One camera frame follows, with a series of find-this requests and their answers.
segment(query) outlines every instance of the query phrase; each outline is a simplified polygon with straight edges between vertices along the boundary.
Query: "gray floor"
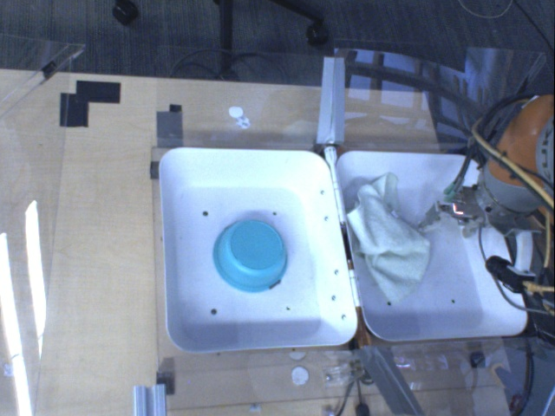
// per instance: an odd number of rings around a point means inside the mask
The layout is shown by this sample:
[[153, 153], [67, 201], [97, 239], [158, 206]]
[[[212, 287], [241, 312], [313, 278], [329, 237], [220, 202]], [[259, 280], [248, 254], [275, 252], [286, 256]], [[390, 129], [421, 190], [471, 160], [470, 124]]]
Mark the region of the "gray floor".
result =
[[[548, 59], [537, 84], [552, 91], [552, 52], [515, 5], [500, 18], [481, 19], [464, 11], [457, 0], [304, 1], [325, 14], [331, 33], [325, 47], [307, 45], [304, 31], [309, 21], [301, 16], [265, 0], [234, 0], [234, 49], [319, 56], [330, 54], [345, 40], [369, 48], [376, 43], [418, 43], [430, 58], [445, 64], [456, 62], [467, 46], [537, 50], [547, 53]], [[469, 9], [490, 15], [500, 13], [508, 3], [463, 1]], [[517, 1], [552, 42], [555, 0]], [[176, 59], [186, 52], [219, 45], [218, 8], [212, 0], [135, 0], [140, 17], [127, 27], [112, 17], [114, 0], [0, 3], [2, 34], [85, 43], [87, 50], [75, 65], [79, 71], [169, 75]], [[317, 73], [300, 82], [312, 78], [317, 79]]]

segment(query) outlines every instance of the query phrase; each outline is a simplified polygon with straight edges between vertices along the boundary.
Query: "blue bowl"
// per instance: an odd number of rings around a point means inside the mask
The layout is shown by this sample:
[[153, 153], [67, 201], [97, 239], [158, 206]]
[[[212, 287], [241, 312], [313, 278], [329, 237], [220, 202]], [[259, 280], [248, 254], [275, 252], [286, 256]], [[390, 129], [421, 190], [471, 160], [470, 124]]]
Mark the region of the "blue bowl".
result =
[[243, 220], [225, 228], [216, 240], [213, 258], [227, 283], [250, 292], [272, 287], [287, 268], [284, 241], [259, 220]]

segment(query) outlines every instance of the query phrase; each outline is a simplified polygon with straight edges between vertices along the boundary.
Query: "caster wheel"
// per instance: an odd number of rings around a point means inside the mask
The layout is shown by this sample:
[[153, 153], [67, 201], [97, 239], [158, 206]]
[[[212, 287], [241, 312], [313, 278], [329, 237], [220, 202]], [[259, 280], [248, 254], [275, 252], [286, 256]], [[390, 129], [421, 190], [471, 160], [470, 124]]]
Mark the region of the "caster wheel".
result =
[[306, 30], [306, 39], [311, 46], [323, 45], [328, 41], [328, 29], [322, 22], [314, 22]]
[[139, 16], [139, 10], [129, 0], [116, 0], [112, 14], [122, 25], [128, 25]]

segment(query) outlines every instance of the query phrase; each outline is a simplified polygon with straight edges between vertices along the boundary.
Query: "blue lid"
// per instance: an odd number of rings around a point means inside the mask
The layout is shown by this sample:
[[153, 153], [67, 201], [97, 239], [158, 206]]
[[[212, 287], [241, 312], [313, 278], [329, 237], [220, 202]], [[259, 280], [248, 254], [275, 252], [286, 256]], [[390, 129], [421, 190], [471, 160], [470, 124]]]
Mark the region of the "blue lid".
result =
[[287, 256], [282, 238], [265, 222], [245, 220], [227, 227], [214, 245], [218, 273], [243, 291], [263, 291], [284, 275]]

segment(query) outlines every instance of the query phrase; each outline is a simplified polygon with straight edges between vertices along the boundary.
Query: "wooden table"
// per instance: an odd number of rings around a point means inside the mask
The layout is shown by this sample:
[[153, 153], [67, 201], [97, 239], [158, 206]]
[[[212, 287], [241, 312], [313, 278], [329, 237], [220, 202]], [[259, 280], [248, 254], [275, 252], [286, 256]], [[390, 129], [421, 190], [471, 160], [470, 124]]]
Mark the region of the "wooden table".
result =
[[[2, 85], [6, 86], [21, 75], [3, 71], [2, 76]], [[88, 127], [67, 128], [61, 145], [60, 127], [56, 125], [59, 94], [75, 92], [77, 80], [120, 82], [121, 102], [90, 103]], [[374, 99], [375, 94], [369, 93], [348, 100], [347, 111], [352, 107], [350, 118], [359, 120], [351, 124], [348, 120], [347, 137], [363, 140], [367, 134], [374, 149], [391, 149], [392, 143], [393, 147], [398, 146], [403, 134], [408, 133], [410, 143], [426, 143], [428, 150], [437, 150], [429, 118], [414, 119], [408, 127], [396, 125], [376, 117], [382, 114], [383, 106], [377, 106]], [[289, 141], [292, 147], [307, 149], [316, 135], [319, 103], [319, 88], [57, 75], [10, 114], [10, 124], [19, 122], [22, 136], [29, 139], [28, 143], [18, 144], [18, 152], [26, 154], [33, 169], [32, 178], [25, 179], [22, 186], [12, 184], [0, 194], [0, 200], [10, 206], [13, 219], [10, 224], [0, 222], [4, 227], [0, 232], [9, 233], [13, 242], [13, 272], [24, 272], [21, 218], [31, 200], [38, 202], [40, 219], [52, 225], [43, 233], [47, 239], [43, 242], [43, 258], [52, 256], [52, 266], [45, 273], [47, 321], [40, 363], [33, 361], [34, 351], [25, 353], [31, 372], [29, 381], [38, 384], [36, 388], [31, 385], [31, 393], [36, 393], [36, 414], [132, 414], [133, 387], [152, 386], [159, 362], [163, 361], [158, 353], [176, 350], [163, 347], [167, 336], [160, 325], [163, 310], [157, 306], [160, 289], [156, 282], [153, 226], [157, 211], [153, 208], [153, 181], [149, 175], [152, 149], [157, 145], [156, 112], [167, 111], [170, 104], [181, 105], [186, 140], [210, 146], [227, 135], [230, 125], [234, 127], [227, 108], [238, 105], [249, 116], [251, 128], [233, 133], [237, 139], [234, 146], [259, 140], [261, 147], [287, 147]], [[372, 127], [362, 127], [361, 118]], [[8, 150], [15, 144], [0, 145], [3, 172], [14, 170], [24, 175], [24, 169], [10, 159]], [[49, 146], [63, 146], [59, 174], [53, 170], [57, 152], [50, 153]], [[55, 217], [48, 216], [52, 211]], [[17, 232], [14, 223], [19, 223]], [[26, 281], [25, 275], [14, 276], [16, 286]], [[19, 293], [29, 300], [28, 291]], [[29, 313], [28, 309], [20, 313], [24, 344], [33, 339]], [[0, 343], [0, 347], [2, 359], [9, 359], [5, 344]], [[178, 389], [176, 396], [168, 397], [168, 414], [172, 416], [258, 414], [258, 410], [272, 415], [319, 415], [327, 406], [336, 407], [344, 393], [343, 387], [324, 388], [322, 368], [336, 360], [322, 349], [309, 350], [300, 361], [293, 360], [289, 352], [258, 353], [254, 357], [241, 354], [223, 363], [223, 357], [219, 359], [217, 354], [180, 354], [172, 356], [178, 363], [184, 362], [187, 371], [183, 377], [191, 382], [186, 391]], [[296, 365], [304, 365], [310, 371], [305, 388], [291, 383], [291, 369]], [[460, 372], [443, 372], [443, 383], [436, 389], [417, 391], [417, 399], [428, 409], [451, 408], [456, 412], [473, 407], [477, 414], [508, 414], [503, 388], [489, 370], [478, 374], [476, 385], [469, 390]], [[282, 376], [289, 379], [268, 380]], [[0, 385], [4, 401], [0, 404], [1, 414], [16, 414], [10, 387]], [[284, 398], [251, 406], [258, 402], [257, 391], [264, 395], [265, 387], [282, 387]], [[251, 400], [242, 400], [237, 390], [250, 390], [245, 392], [245, 399]], [[369, 396], [373, 415], [389, 414], [375, 386], [364, 387], [363, 392]], [[354, 414], [355, 396], [356, 390], [344, 415]], [[233, 405], [221, 406], [224, 402]]]

